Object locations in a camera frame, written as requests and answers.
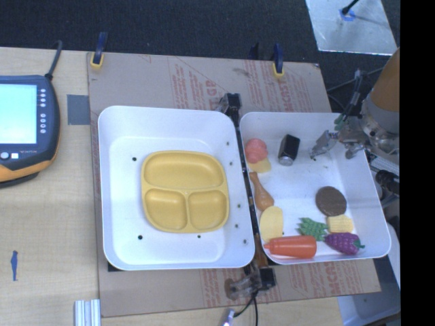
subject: table surface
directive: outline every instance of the table surface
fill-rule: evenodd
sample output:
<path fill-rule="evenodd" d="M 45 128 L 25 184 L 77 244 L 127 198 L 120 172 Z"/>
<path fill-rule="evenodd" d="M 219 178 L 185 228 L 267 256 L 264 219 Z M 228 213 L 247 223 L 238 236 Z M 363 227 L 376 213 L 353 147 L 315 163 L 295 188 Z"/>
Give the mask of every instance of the table surface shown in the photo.
<path fill-rule="evenodd" d="M 86 53 L 62 51 L 54 70 L 62 113 L 56 160 L 34 180 L 0 189 L 0 325 L 73 325 L 74 301 L 99 298 L 90 126 L 68 125 L 66 114 L 68 94 L 88 95 Z M 0 48 L 0 74 L 44 75 L 54 55 L 55 50 Z M 224 311 L 104 318 L 101 324 L 217 325 Z M 259 325 L 342 324 L 335 297 L 259 304 L 258 316 Z M 234 326 L 254 324 L 253 306 L 234 320 Z"/>

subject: screen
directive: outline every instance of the screen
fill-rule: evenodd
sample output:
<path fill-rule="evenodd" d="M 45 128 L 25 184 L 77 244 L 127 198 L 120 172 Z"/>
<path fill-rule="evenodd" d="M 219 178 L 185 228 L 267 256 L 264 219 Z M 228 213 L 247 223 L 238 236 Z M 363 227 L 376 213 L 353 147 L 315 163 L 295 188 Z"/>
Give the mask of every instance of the screen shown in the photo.
<path fill-rule="evenodd" d="M 0 144 L 36 144 L 37 86 L 0 84 Z"/>

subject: yellow plate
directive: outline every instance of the yellow plate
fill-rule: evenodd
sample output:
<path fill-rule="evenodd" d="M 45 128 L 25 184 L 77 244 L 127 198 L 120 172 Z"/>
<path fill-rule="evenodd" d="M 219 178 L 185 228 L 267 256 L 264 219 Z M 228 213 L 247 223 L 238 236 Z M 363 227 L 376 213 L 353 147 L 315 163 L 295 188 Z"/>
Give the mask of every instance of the yellow plate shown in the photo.
<path fill-rule="evenodd" d="M 228 219 L 226 175 L 219 161 L 207 153 L 151 153 L 142 164 L 141 187 L 145 215 L 159 230 L 209 232 Z"/>

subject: blue clamp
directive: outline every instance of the blue clamp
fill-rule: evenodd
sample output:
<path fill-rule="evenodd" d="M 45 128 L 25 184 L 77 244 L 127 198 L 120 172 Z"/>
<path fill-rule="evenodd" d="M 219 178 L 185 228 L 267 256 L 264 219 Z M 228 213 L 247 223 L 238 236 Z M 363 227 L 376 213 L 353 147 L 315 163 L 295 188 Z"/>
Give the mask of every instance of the blue clamp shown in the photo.
<path fill-rule="evenodd" d="M 251 46 L 251 49 L 249 50 L 249 54 L 247 55 L 247 58 L 249 60 L 258 60 L 260 59 L 260 43 L 257 42 L 254 46 Z"/>
<path fill-rule="evenodd" d="M 283 50 L 279 43 L 276 43 L 273 47 L 273 74 L 276 78 L 284 76 Z"/>
<path fill-rule="evenodd" d="M 95 69 L 99 69 L 103 65 L 103 60 L 104 60 L 103 51 L 106 47 L 108 37 L 109 34 L 103 31 L 100 33 L 98 37 L 97 48 L 95 52 L 92 53 L 92 57 L 90 59 L 90 66 Z"/>

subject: black carpet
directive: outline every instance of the black carpet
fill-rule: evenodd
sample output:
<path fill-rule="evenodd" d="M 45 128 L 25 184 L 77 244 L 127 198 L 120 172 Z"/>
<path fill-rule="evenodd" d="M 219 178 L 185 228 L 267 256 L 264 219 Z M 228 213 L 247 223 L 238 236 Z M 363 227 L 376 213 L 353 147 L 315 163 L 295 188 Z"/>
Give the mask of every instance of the black carpet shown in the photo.
<path fill-rule="evenodd" d="M 381 1 L 400 46 L 400 0 Z M 259 42 L 260 58 L 269 59 L 279 43 L 284 61 L 318 63 L 327 89 L 389 58 L 320 52 L 305 0 L 0 0 L 2 47 L 51 48 L 61 39 L 65 50 L 91 51 L 101 31 L 108 52 L 242 59 Z M 365 78 L 363 95 L 378 76 Z M 345 105 L 352 89 L 330 94 Z M 335 100 L 331 107 L 341 110 Z"/>

